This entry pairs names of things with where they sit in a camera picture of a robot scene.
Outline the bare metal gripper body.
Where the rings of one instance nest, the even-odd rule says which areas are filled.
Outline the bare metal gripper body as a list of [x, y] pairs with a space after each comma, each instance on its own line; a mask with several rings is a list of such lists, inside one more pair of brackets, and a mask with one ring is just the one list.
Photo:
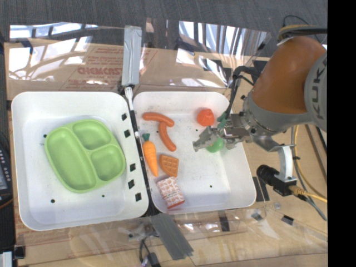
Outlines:
[[223, 138], [239, 138], [240, 142], [251, 143], [249, 127], [243, 124], [243, 113], [223, 113], [219, 117], [219, 135]]

